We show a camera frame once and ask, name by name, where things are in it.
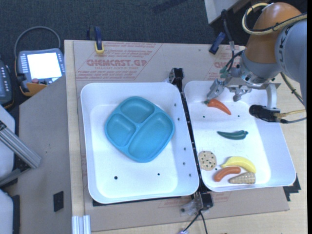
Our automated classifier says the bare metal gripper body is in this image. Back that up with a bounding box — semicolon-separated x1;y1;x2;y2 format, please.
223;70;271;94

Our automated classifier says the orange carrot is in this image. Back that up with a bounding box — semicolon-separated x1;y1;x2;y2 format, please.
204;98;232;116

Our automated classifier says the green chili pepper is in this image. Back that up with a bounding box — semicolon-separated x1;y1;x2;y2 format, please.
216;130;249;140

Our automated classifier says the thin black rod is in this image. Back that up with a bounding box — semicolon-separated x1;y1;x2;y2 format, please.
178;81;204;195

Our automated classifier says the white plastic tray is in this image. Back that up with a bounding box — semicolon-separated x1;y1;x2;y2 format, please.
184;79;297;193
80;82;200;205

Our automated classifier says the yellow banana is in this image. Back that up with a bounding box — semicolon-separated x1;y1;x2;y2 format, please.
220;156;257;174

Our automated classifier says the beige chocolate chip biscuit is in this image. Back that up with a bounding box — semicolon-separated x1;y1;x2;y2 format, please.
197;150;217;172

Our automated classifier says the brown cardboard board red print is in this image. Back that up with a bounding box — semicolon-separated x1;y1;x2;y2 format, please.
73;40;291;225

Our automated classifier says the orange sausage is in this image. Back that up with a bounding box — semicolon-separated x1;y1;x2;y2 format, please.
214;166;242;182

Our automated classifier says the beige waffle cone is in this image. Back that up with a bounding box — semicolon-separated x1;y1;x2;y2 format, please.
228;172;256;185

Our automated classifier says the blue divided plate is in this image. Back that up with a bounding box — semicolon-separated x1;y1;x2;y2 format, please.
104;96;176;163

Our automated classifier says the black cylinder on white bracket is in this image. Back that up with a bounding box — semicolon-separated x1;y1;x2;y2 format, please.
249;83;281;123

